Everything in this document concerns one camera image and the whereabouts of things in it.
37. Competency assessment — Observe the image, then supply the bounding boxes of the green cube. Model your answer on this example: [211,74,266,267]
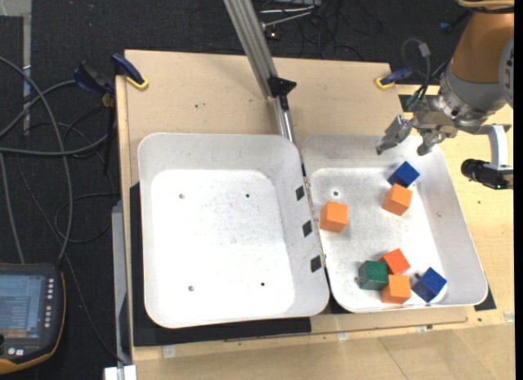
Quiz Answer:
[358,260,389,291]

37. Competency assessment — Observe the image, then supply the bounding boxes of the blue cube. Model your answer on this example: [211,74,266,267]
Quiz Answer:
[387,160,421,188]
[411,266,448,303]

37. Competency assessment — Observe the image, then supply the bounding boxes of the pale wood board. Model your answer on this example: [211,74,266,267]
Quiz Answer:
[115,49,469,363]

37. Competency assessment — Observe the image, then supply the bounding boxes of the reddish orange cube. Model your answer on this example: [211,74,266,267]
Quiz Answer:
[381,248,411,276]

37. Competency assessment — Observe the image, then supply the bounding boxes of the white plastic tray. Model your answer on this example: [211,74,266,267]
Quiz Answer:
[301,134,489,314]
[137,132,330,329]

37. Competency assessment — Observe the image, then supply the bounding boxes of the black cylinder on white bracket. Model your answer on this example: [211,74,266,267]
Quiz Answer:
[460,123,514,190]

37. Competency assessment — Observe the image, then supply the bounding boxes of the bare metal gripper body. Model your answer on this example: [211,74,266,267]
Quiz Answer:
[410,92,487,136]

